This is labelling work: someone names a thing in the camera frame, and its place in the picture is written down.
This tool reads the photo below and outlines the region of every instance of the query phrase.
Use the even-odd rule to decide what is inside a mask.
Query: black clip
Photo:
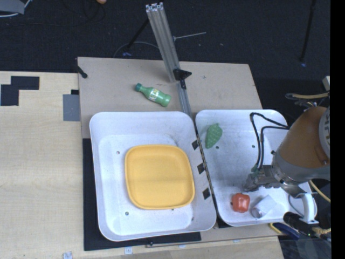
[[[192,72],[181,70],[179,68],[175,68],[172,72],[174,73],[175,79],[180,81],[181,88],[187,89],[184,80],[187,79],[187,77],[189,77],[190,75],[192,75]]]
[[[77,66],[77,70],[78,70],[78,73],[81,74],[81,76],[86,79],[87,78],[87,74],[79,67]]]

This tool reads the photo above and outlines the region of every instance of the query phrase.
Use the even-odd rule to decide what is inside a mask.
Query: yellow plate
[[[172,145],[141,145],[125,158],[130,200],[142,209],[173,209],[192,202],[193,174],[186,153]]]

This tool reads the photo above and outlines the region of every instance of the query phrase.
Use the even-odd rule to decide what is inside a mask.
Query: wooden table
[[[0,72],[39,77],[39,90],[19,90],[18,106],[0,106],[0,258],[284,258],[268,225],[201,232],[200,242],[84,251],[82,138],[99,111],[180,110],[178,98],[163,108],[133,85],[173,93],[164,63],[154,60],[79,58],[88,74]],[[181,62],[193,114],[202,109],[258,109],[248,65]],[[80,90],[81,121],[64,121],[63,95]]]

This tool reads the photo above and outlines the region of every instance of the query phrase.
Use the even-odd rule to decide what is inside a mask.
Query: black floor
[[[147,19],[146,4],[158,1],[33,0],[23,15],[0,18],[0,70],[76,72],[77,57],[161,59],[150,24],[137,43],[124,49]],[[263,108],[281,112],[292,123],[304,108],[285,94],[323,92],[322,80],[330,75],[330,0],[314,2],[163,4],[173,36],[206,32],[176,39],[180,61],[249,64]]]

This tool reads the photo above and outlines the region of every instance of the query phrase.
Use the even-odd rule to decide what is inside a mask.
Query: bottle cap
[[[140,88],[141,88],[141,84],[136,84],[136,86],[135,86],[135,91],[139,91],[140,90]]]

